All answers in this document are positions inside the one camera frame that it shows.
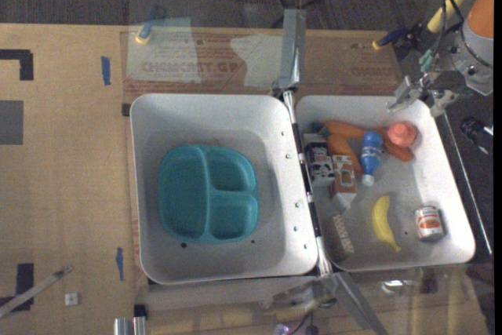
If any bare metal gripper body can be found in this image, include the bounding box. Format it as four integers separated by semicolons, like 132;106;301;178
420;49;495;97

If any pink round cup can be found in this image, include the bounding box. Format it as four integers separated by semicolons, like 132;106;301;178
387;121;418;148

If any red sausage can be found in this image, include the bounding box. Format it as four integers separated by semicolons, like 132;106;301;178
375;126;415;163

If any orange carrot with green top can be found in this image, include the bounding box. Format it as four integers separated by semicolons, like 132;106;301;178
311;119;370;140

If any blue bottle with white cap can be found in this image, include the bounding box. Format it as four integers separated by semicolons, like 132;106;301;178
359;131;385;188

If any brown cardboard board red print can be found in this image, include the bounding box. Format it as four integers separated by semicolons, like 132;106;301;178
119;26;471;322

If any white plastic tray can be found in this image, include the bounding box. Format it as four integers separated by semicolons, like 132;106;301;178
294;94;477;273
129;93;319;286

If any brown and white carton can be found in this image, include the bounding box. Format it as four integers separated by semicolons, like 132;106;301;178
330;155;358;213

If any cow print milk carton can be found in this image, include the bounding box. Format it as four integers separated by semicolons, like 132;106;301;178
302;133;336;182

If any small can with orange label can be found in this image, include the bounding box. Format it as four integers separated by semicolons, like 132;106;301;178
413;206;446;242

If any yellow banana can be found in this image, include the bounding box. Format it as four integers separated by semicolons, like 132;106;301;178
371;195;402;253

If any brown biscuit packet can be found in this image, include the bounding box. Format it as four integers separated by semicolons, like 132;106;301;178
331;213;356;260

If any green divided plate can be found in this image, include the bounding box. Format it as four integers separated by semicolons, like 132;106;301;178
156;144;260;245

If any black cylinder on white bracket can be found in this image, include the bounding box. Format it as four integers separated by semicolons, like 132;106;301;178
460;116;495;155

